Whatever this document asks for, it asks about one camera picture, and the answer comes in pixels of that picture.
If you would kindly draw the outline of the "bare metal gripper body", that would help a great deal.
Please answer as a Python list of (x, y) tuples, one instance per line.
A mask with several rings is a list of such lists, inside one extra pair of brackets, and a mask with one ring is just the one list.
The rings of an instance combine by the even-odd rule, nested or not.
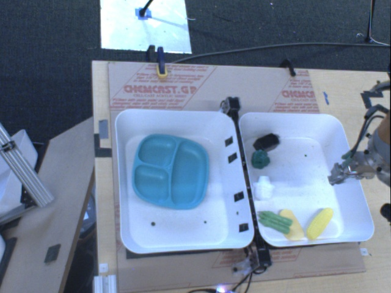
[(375, 150), (358, 151), (352, 157), (346, 174), (356, 179), (390, 179), (390, 154)]

